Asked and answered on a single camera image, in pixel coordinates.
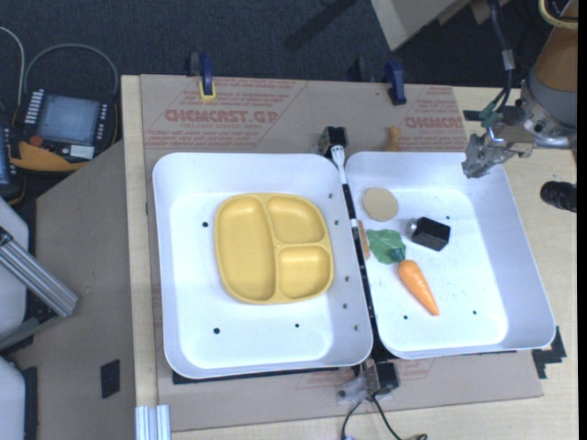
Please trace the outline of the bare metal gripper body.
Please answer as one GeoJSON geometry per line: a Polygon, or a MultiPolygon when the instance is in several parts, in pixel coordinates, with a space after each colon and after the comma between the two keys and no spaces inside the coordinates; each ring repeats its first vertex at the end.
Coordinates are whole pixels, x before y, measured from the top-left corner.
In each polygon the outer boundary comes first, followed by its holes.
{"type": "Polygon", "coordinates": [[[520,92],[486,128],[486,145],[503,158],[527,157],[533,149],[577,148],[577,94],[559,90],[520,92]]]}

